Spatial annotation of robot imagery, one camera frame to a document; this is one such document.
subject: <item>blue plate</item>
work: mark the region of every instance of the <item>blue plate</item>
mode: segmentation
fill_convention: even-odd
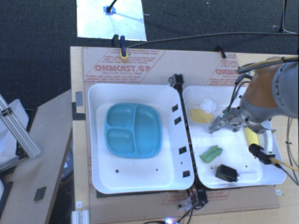
[[[105,119],[108,149],[125,158],[151,158],[161,149],[162,126],[158,112],[141,104],[116,104]]]

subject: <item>dark floor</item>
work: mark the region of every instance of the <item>dark floor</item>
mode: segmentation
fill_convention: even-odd
[[[144,21],[152,41],[224,32],[276,34],[283,0],[142,0],[142,6],[150,14]],[[0,0],[0,94],[8,102],[19,98],[33,109],[70,89],[70,46],[110,46],[109,40],[77,38],[76,9],[76,0]],[[285,28],[298,33],[299,0],[287,1]],[[222,35],[140,48],[213,51],[219,44],[230,52],[296,54],[298,35]],[[61,190],[58,198],[71,203],[69,192]],[[69,210],[52,222],[69,220]]]

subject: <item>robotic hand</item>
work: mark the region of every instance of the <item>robotic hand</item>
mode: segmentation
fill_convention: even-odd
[[[246,74],[256,70],[253,77]],[[272,133],[275,130],[265,128],[262,123],[273,116],[284,115],[298,118],[298,57],[271,59],[262,63],[248,64],[238,70],[241,74],[236,82],[229,106],[209,127],[213,133],[224,126],[230,126],[234,132],[246,126],[262,137],[263,147],[250,145],[250,152],[265,164],[270,164],[272,154]],[[244,78],[251,79],[240,105],[231,108]]]

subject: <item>yellow sponge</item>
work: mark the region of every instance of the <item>yellow sponge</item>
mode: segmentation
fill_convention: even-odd
[[[245,128],[245,134],[246,134],[246,139],[247,139],[247,143],[250,146],[251,144],[257,144],[260,145],[260,142],[258,140],[258,135],[253,132],[251,129],[249,128]]]
[[[200,109],[191,109],[191,118],[194,122],[208,124],[212,121],[213,115],[205,113]]]

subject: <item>white cotton ball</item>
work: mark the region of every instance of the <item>white cotton ball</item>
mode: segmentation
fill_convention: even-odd
[[[200,109],[203,110],[205,113],[210,114],[216,110],[217,105],[214,101],[209,98],[204,99],[200,104]]]

